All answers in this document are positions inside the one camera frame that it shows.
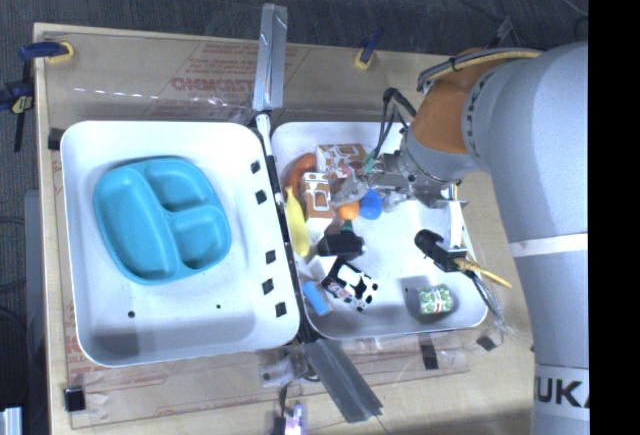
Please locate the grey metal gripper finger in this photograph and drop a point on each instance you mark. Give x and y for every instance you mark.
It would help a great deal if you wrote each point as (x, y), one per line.
(394, 203)
(352, 190)

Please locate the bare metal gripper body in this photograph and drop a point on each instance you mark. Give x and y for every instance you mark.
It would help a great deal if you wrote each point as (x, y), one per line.
(425, 187)

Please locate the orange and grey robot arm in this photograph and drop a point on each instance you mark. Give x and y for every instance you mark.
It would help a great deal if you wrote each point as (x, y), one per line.
(540, 163)

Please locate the orange carrot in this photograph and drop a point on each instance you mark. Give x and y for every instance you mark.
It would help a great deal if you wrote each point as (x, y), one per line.
(348, 211)

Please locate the blue ball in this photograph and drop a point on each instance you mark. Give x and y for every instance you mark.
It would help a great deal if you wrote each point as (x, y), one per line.
(371, 207)

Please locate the large brown and white carton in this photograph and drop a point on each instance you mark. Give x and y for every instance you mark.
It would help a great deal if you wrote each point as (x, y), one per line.
(340, 155)

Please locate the small brown and white carton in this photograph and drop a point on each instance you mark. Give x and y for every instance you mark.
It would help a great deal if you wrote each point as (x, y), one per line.
(316, 198)

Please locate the orange sausage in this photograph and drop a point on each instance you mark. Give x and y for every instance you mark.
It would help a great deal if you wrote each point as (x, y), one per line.
(299, 168)

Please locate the white plastic tray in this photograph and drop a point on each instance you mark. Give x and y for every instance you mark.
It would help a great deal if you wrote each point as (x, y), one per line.
(165, 323)
(400, 263)

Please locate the yellow banana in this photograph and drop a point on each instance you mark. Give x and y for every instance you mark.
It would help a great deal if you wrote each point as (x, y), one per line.
(297, 223)

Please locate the thin black and white rod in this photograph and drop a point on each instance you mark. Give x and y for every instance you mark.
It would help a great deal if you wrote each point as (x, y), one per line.
(280, 203)

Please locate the black and white cow carton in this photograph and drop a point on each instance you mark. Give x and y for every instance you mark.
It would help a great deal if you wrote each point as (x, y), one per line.
(352, 288)

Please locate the green and white can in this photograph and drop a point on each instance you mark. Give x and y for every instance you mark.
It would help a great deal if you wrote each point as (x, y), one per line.
(434, 299)

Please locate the brown cardboard board red print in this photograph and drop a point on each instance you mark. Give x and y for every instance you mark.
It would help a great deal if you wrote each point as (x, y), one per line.
(210, 73)

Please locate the blue divided plate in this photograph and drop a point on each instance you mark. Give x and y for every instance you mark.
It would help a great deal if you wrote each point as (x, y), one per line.
(150, 233)

